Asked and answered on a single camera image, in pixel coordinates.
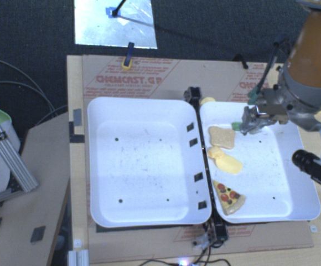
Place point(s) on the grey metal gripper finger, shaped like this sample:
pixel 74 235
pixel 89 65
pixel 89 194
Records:
pixel 256 128
pixel 249 115

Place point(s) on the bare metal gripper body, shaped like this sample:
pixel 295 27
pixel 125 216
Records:
pixel 274 111

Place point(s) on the small green toy piece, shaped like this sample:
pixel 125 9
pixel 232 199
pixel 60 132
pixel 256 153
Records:
pixel 236 126

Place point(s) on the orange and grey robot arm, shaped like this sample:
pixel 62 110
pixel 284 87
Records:
pixel 312 57

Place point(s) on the tan toy bread slice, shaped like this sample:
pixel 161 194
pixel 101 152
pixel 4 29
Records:
pixel 222 137

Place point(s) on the yellow round toy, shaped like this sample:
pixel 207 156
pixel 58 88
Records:
pixel 207 101

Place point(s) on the pale yellow toy food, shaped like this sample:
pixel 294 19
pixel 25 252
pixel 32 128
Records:
pixel 228 163

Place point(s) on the white plastic tray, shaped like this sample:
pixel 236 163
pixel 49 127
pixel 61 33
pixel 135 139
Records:
pixel 146 162
pixel 265 173

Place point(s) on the thin black rod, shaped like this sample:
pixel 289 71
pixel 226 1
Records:
pixel 204 154

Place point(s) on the toy pizza slice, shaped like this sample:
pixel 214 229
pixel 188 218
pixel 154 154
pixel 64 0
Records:
pixel 228 198

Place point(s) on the brown cardboard board, red print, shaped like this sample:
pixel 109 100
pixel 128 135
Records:
pixel 149 76

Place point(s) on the black cylinder on white bracket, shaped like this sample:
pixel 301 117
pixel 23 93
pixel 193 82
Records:
pixel 312 166

